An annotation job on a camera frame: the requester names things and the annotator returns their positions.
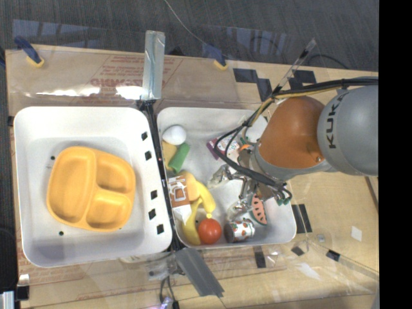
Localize white egg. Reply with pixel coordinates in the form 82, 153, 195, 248
162, 124, 187, 146

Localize green cylinder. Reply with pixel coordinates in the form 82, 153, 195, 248
167, 142, 191, 174

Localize yellow divided plate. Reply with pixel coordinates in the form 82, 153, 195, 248
46, 145, 136, 232

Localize tan bread piece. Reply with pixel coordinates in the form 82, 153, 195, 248
183, 171, 201, 203

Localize orange and white carton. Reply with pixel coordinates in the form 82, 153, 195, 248
167, 175, 194, 225

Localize white plastic tray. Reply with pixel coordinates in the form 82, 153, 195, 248
156, 107, 297, 250
13, 106, 173, 268

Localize red tomato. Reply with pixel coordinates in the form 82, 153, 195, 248
197, 218, 223, 245

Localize brown cardboard board red print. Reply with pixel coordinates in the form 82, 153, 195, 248
5, 44, 290, 305

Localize yellow banana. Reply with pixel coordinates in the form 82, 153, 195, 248
182, 198, 204, 247
191, 171, 217, 214

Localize watermelon slice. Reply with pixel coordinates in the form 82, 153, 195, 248
250, 194, 268, 227

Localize purple and white packet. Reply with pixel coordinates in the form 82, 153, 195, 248
206, 133, 243, 164

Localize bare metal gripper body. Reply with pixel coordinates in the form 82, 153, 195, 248
238, 147, 281, 203

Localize yellow block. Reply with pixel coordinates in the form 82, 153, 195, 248
160, 140, 178, 172

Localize small can tomato print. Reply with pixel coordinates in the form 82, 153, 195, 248
223, 218, 256, 244

